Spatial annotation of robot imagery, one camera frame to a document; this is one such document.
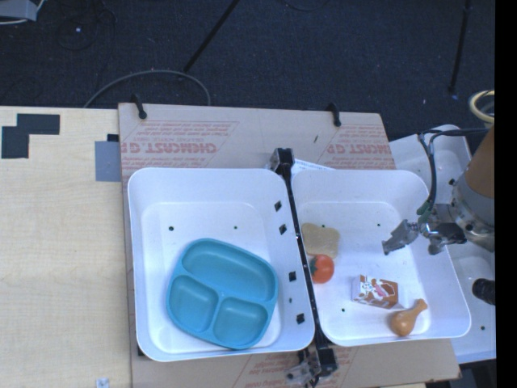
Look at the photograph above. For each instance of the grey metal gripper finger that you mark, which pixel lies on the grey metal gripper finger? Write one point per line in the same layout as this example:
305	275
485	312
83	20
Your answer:
400	237
436	249

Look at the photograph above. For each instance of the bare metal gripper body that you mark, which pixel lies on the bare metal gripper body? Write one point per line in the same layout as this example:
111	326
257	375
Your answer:
450	230

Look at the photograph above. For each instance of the white plastic tray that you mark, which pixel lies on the white plastic tray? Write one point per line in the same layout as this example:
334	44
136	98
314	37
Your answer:
363	200
210	200

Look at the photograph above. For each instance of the brown and white carton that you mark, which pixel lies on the brown and white carton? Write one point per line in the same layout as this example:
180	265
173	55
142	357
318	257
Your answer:
377	293

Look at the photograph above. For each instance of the beige bread slice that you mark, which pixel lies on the beige bread slice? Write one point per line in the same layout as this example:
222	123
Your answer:
321	239

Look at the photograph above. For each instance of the brown chicken drumstick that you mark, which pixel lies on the brown chicken drumstick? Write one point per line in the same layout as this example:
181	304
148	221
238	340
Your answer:
404	321

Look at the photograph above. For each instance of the orange tomato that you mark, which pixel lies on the orange tomato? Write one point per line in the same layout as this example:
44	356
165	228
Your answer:
323	269

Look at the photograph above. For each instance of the thin black rod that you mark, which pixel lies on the thin black rod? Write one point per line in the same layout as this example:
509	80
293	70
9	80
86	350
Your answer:
301	249

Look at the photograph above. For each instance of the brown cardboard board red print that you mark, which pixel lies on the brown cardboard board red print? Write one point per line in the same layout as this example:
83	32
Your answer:
242	144

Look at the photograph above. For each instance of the blue divided plate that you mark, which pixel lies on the blue divided plate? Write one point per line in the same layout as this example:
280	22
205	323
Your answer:
222	293

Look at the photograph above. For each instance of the black cylinder on white bracket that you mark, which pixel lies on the black cylinder on white bracket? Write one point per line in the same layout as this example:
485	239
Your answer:
484	291

